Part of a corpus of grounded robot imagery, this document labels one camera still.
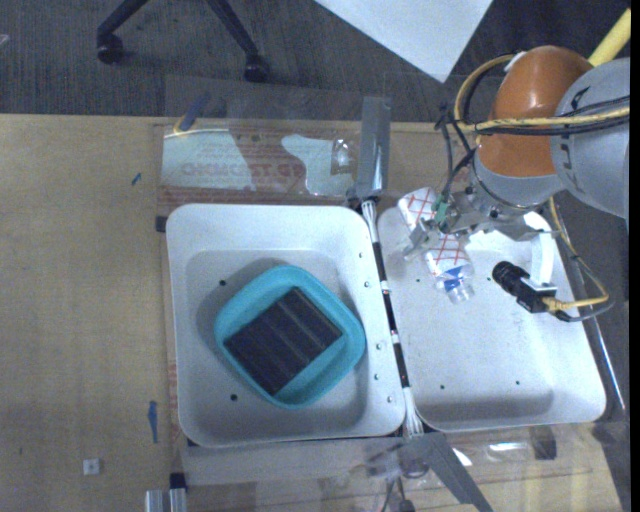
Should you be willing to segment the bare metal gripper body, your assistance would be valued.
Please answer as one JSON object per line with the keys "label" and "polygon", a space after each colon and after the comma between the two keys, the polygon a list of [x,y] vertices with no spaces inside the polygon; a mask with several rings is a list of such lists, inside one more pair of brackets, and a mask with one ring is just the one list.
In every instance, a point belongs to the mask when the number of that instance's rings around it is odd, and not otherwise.
{"label": "bare metal gripper body", "polygon": [[433,206],[434,221],[444,234],[471,235],[494,229],[506,220],[503,205],[479,186],[441,193]]}

